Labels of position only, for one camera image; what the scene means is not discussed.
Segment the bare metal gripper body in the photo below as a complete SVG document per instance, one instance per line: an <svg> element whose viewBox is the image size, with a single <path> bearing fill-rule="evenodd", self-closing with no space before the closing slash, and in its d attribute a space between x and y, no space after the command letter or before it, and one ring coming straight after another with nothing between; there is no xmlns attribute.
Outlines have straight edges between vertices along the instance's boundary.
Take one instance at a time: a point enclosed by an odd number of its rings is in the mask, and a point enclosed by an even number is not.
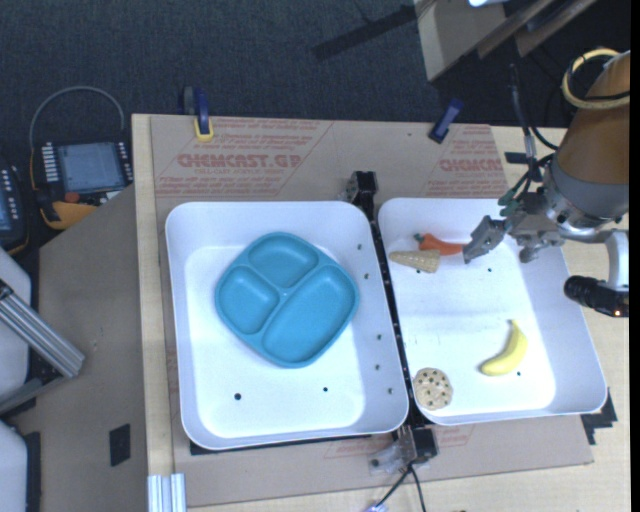
<svg viewBox="0 0 640 512"><path fill-rule="evenodd" d="M575 205L554 185L527 192L509 190L502 197L503 229L527 249L561 245L564 224L575 213Z"/></svg>

